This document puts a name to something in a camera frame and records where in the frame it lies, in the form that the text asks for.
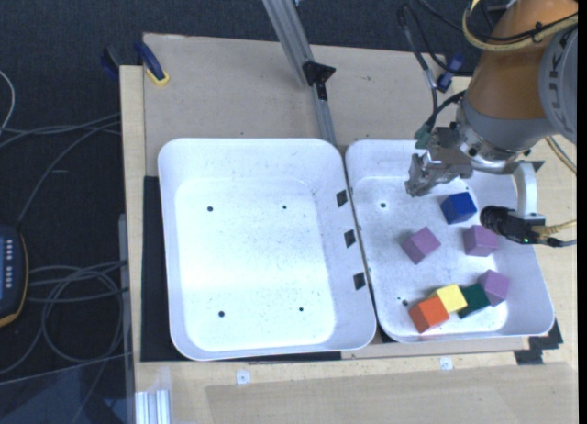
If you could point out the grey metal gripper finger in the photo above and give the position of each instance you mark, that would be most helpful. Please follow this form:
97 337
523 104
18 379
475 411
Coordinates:
430 181
414 176

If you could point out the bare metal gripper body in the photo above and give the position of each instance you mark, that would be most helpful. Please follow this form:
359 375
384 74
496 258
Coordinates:
451 153

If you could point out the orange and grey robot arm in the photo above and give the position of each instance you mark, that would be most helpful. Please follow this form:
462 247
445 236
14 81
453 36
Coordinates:
509 78

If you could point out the blue cube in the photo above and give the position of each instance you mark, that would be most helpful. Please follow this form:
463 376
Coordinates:
458 208

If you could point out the purple cube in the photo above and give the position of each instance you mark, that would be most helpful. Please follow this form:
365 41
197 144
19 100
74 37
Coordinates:
496 285
479 241
421 245

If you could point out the white plastic tray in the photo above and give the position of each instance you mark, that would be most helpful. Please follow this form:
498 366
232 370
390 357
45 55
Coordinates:
390 275
257 252

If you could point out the yellow cube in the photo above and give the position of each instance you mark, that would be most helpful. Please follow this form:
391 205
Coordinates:
451 298

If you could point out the green cube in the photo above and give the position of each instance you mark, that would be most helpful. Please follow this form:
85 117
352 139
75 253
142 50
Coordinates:
477 299

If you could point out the orange cube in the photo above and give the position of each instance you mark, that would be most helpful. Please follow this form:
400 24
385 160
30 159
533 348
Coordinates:
428 314

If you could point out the brown cardboard board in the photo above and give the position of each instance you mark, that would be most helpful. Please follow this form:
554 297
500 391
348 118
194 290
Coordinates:
229 92

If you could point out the black cylinder on white bracket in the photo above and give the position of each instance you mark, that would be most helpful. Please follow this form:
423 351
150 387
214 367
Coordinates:
509 222

